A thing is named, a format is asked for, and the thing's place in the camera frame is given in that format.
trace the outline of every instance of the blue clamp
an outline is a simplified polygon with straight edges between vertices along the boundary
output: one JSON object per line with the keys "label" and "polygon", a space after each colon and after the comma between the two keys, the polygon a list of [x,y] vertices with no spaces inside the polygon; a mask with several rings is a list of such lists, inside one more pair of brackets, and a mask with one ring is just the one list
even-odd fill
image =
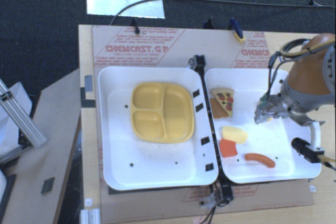
{"label": "blue clamp", "polygon": [[241,29],[242,27],[240,26],[239,22],[233,17],[230,19],[229,29],[231,29],[232,27],[235,30],[235,37],[238,39],[238,41],[243,42],[245,40],[245,37],[243,35],[243,30]]}

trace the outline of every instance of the yellow plate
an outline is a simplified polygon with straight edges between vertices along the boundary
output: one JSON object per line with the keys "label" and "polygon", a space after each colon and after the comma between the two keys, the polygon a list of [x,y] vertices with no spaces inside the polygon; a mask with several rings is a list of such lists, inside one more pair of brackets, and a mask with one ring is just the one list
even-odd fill
{"label": "yellow plate", "polygon": [[145,82],[132,92],[131,121],[136,135],[159,143],[180,143],[194,133],[189,92],[172,83]]}

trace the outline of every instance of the orange sausage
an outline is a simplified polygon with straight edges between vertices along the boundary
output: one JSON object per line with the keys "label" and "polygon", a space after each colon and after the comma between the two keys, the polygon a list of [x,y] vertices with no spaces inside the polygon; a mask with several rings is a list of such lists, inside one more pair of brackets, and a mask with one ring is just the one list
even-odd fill
{"label": "orange sausage", "polygon": [[245,154],[245,160],[247,161],[257,161],[265,164],[268,168],[274,168],[275,162],[272,161],[269,157],[261,155],[258,153],[247,153]]}

